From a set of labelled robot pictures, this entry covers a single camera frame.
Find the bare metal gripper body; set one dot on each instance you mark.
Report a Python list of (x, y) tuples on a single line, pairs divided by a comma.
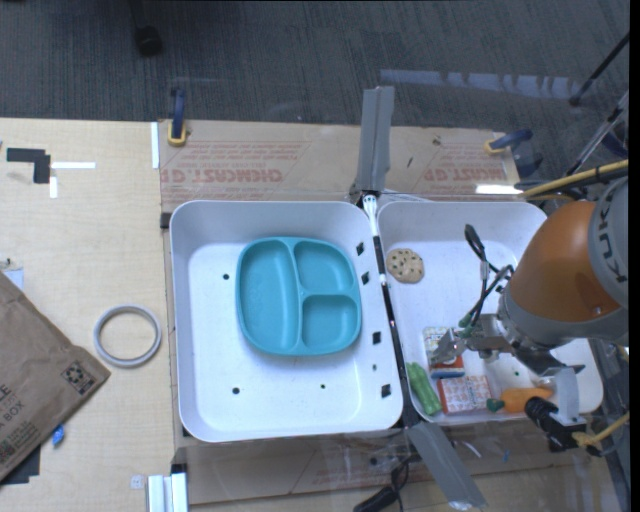
[(492, 343)]

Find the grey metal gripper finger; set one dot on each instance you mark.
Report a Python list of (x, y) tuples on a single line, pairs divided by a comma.
[(464, 345), (442, 349)]

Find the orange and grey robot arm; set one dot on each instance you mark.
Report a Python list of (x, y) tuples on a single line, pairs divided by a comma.
[(560, 260)]

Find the small blue packet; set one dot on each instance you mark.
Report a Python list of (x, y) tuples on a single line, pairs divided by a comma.
[(447, 374)]

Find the orange carrot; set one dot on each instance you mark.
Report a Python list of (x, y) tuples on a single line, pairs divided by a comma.
[(522, 399)]

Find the thin black and white rod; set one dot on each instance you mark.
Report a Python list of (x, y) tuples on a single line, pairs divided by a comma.
[(384, 280)]

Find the tan chocolate chip biscuit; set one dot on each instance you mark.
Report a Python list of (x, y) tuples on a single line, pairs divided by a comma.
[(405, 266)]

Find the white plastic tray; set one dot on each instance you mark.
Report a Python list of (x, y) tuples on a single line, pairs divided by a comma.
[(440, 225), (280, 400)]

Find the blue divided plate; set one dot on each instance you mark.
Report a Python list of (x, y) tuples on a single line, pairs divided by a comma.
[(272, 300)]

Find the brown cardboard board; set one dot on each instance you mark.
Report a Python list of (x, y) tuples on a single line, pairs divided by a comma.
[(280, 165)]

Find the brown paper envelope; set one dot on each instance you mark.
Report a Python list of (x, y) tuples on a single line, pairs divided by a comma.
[(35, 360)]

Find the black cylinder on white bracket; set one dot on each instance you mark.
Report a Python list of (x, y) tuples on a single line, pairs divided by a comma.
[(562, 400)]

